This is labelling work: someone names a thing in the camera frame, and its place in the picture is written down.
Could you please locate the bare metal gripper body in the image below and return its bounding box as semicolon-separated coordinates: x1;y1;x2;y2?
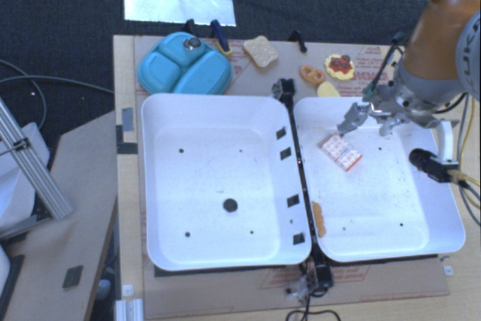
369;83;443;129

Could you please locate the orange and white carton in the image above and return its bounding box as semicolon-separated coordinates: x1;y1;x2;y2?
319;132;363;173

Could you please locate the yellow potato chip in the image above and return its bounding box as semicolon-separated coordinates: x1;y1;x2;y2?
316;80;342;99

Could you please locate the yellow pizza with red sauce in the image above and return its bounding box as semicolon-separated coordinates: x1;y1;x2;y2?
323;53;356;81

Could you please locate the orange pretzel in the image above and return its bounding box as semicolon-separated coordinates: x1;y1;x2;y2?
299;65;327;85

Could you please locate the thin black rod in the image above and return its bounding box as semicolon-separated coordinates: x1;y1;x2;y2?
282;92;327;270

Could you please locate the white plastic tray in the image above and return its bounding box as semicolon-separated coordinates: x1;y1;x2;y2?
292;96;467;264
141;92;313;272

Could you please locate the orange bacon strip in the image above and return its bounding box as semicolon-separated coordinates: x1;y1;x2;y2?
311;201;328;239

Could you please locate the beige toast slice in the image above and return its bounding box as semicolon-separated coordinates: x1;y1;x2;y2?
241;35;280;69

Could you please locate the blue divided plate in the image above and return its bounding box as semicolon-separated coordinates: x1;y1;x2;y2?
136;31;234;96

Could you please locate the brown cardboard board red print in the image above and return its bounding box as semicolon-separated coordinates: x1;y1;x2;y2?
132;35;451;319

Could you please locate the black cylinder on white bracket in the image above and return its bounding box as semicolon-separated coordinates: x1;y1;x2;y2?
408;119;461;184

